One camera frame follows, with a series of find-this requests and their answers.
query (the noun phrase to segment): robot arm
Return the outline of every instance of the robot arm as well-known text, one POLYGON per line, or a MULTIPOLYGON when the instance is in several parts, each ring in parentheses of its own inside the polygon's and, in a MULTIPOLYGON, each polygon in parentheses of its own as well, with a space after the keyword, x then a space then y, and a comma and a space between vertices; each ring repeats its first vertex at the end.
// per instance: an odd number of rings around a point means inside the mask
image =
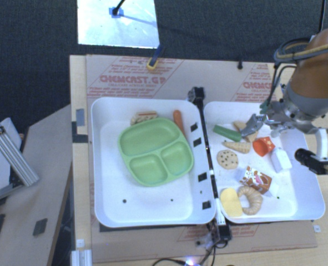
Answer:
POLYGON ((261 115, 253 115, 241 130, 246 136, 260 129, 263 124, 272 129, 272 137, 277 137, 287 129, 298 129, 317 138, 317 153, 297 151, 296 159, 316 174, 328 174, 327 136, 328 129, 315 127, 312 122, 328 112, 328 29, 308 39, 286 42, 275 52, 275 73, 271 93, 261 105, 261 115), (299 52, 295 48, 305 46, 299 52), (281 63, 296 63, 295 71, 287 86, 282 86, 283 97, 271 101, 279 83, 281 63))

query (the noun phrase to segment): white tray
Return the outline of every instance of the white tray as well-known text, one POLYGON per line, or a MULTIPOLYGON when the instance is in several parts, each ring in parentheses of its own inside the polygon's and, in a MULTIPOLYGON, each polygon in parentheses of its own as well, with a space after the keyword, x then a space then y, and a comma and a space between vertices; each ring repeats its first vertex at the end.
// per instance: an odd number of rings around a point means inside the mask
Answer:
POLYGON ((204 224, 215 215, 201 121, 198 109, 183 100, 101 98, 91 109, 94 157, 95 214, 108 227, 204 224), (192 170, 157 187, 139 184, 128 171, 118 149, 119 134, 136 112, 155 110, 173 119, 180 110, 185 135, 194 155, 192 170), (197 129, 191 132, 191 126, 197 129), (193 142, 201 138, 201 144, 193 142), (205 180, 198 176, 205 174, 205 180))
MULTIPOLYGON (((238 168, 227 171, 215 159, 218 151, 226 148, 222 145, 224 137, 214 133, 213 127, 218 124, 233 128, 235 120, 246 122, 252 113, 259 113, 259 104, 212 102, 205 107, 204 113, 219 194, 228 187, 239 188, 237 175, 247 165, 270 175, 279 185, 276 197, 264 196, 263 206, 256 215, 233 218, 223 210, 227 219, 235 223, 260 223, 318 219, 324 214, 324 200, 316 175, 294 159, 297 149, 307 149, 302 132, 289 130, 281 137, 273 138, 276 147, 287 152, 292 163, 290 171, 275 173, 270 157, 258 156, 253 148, 246 155, 237 153, 238 168)), ((101 224, 108 227, 204 224, 213 219, 216 207, 196 106, 183 100, 101 98, 93 103, 91 118, 94 209, 101 224), (183 116, 186 138, 194 154, 194 167, 185 176, 164 185, 142 186, 125 166, 118 150, 118 136, 129 127, 136 112, 155 110, 159 116, 173 119, 172 113, 176 109, 183 116), (193 125, 198 128, 191 132, 193 125), (194 146, 197 139, 201 139, 201 144, 194 146)), ((258 137, 269 134, 270 128, 263 126, 258 137)), ((241 201, 243 206, 247 204, 243 199, 241 201)))
MULTIPOLYGON (((241 217, 229 217, 223 210, 224 216, 234 223, 261 223, 273 221, 297 221, 318 219, 325 211, 324 200, 320 191, 317 177, 314 173, 295 160, 295 151, 299 148, 308 149, 304 134, 297 129, 288 130, 280 137, 271 140, 276 147, 287 152, 292 163, 292 169, 276 173, 270 155, 260 157, 254 149, 248 154, 237 152, 239 165, 234 170, 222 168, 216 154, 220 150, 227 149, 222 142, 226 139, 213 132, 214 125, 221 125, 235 130, 233 122, 236 120, 247 122, 253 113, 258 114, 260 109, 257 103, 232 103, 211 102, 204 110, 206 128, 210 144, 213 168, 219 194, 223 189, 232 187, 239 189, 239 175, 251 166, 273 178, 278 190, 275 196, 263 195, 261 210, 253 216, 243 214, 241 217)), ((270 136, 271 129, 264 125, 258 134, 258 138, 270 136)), ((241 198, 243 207, 247 207, 247 200, 241 198)))

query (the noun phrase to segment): black fabric background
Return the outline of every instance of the black fabric background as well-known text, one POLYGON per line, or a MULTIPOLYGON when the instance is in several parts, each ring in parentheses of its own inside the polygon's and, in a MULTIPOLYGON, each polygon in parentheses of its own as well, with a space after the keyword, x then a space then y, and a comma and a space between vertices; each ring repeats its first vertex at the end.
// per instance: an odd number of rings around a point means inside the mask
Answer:
MULTIPOLYGON (((273 62, 319 27, 322 0, 154 0, 164 57, 273 62)), ((328 0, 325 28, 328 27, 328 0)), ((70 103, 69 56, 154 50, 77 43, 77 0, 0 0, 0 121, 19 132, 70 103)))

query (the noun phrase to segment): toy cookie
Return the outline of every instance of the toy cookie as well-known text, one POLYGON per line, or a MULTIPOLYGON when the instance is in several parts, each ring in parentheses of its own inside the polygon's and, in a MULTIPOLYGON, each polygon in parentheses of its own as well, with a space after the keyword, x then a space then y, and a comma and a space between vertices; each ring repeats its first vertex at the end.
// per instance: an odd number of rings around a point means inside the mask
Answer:
POLYGON ((239 161, 235 152, 230 150, 219 151, 217 154, 217 162, 226 170, 237 168, 239 161))

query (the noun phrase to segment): black cable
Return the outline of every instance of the black cable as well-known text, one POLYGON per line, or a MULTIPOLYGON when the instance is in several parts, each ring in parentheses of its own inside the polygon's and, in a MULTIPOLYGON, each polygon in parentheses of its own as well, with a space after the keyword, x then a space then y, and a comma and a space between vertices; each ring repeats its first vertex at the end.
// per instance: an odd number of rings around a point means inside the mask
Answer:
POLYGON ((217 249, 223 249, 228 245, 228 241, 225 241, 225 243, 223 244, 223 246, 219 247, 218 244, 216 245, 217 249))
POLYGON ((152 266, 157 265, 161 261, 171 261, 171 262, 174 262, 174 263, 179 264, 179 265, 185 265, 186 264, 186 262, 182 261, 182 260, 176 260, 176 259, 171 259, 171 258, 162 258, 162 259, 159 259, 159 260, 155 261, 152 266))
POLYGON ((200 265, 203 265, 203 263, 205 263, 209 255, 212 253, 213 249, 215 249, 215 245, 210 250, 207 250, 206 255, 204 255, 203 259, 199 262, 200 265))
POLYGON ((279 68, 280 64, 278 64, 277 66, 275 66, 275 72, 274 72, 274 76, 273 76, 273 81, 272 81, 272 85, 271 85, 271 90, 270 90, 270 94, 266 100, 266 106, 270 105, 271 99, 273 97, 273 94, 276 90, 276 87, 278 86, 280 79, 281 79, 281 75, 282 72, 286 69, 286 68, 296 68, 296 66, 292 66, 292 65, 286 65, 284 67, 281 68, 281 70, 279 71, 279 74, 277 75, 277 70, 279 68))
POLYGON ((215 249, 216 249, 216 247, 213 248, 213 259, 212 259, 212 262, 210 263, 210 266, 213 266, 213 264, 214 264, 214 260, 215 260, 215 249))
POLYGON ((291 39, 288 40, 287 42, 282 43, 279 48, 277 49, 277 52, 280 55, 285 55, 286 54, 286 49, 291 47, 292 45, 295 46, 295 44, 305 44, 307 46, 307 44, 309 44, 310 41, 310 37, 309 38, 295 38, 295 39, 291 39))
POLYGON ((322 4, 321 4, 321 10, 320 10, 319 29, 318 29, 319 33, 323 30, 325 6, 326 6, 326 0, 323 0, 322 4))

